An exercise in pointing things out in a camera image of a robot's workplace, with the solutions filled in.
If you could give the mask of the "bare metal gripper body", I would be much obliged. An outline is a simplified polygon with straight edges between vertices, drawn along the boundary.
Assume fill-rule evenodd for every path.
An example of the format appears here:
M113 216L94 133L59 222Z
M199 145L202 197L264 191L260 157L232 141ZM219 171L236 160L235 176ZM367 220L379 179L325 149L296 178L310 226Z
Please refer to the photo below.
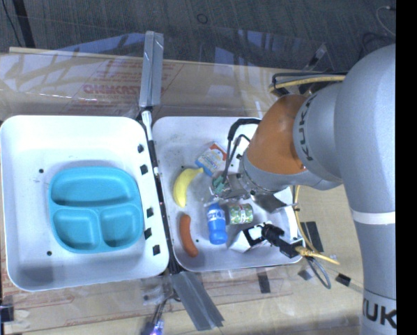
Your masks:
M241 174L228 174L226 177L221 173L212 179L210 192L213 198L219 201L233 202L253 199L255 191L247 184L243 185Z

